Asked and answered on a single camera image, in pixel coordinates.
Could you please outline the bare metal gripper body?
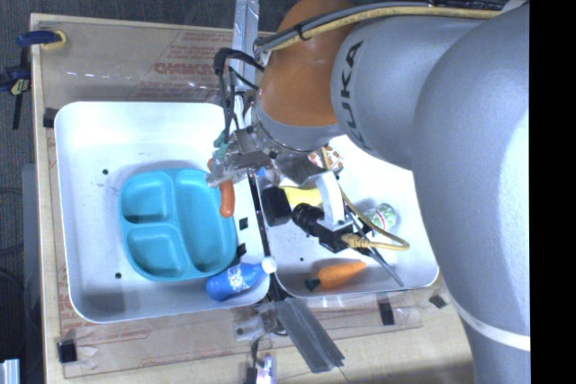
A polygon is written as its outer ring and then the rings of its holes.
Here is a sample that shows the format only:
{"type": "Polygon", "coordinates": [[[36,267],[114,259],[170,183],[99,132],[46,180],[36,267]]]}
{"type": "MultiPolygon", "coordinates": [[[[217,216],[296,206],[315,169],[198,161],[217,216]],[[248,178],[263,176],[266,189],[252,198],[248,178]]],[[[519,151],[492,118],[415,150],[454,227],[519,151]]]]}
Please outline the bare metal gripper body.
{"type": "Polygon", "coordinates": [[[341,134],[339,127],[240,129],[232,133],[219,165],[246,171],[272,167],[278,174],[302,185],[322,171],[309,160],[309,155],[341,134]]]}

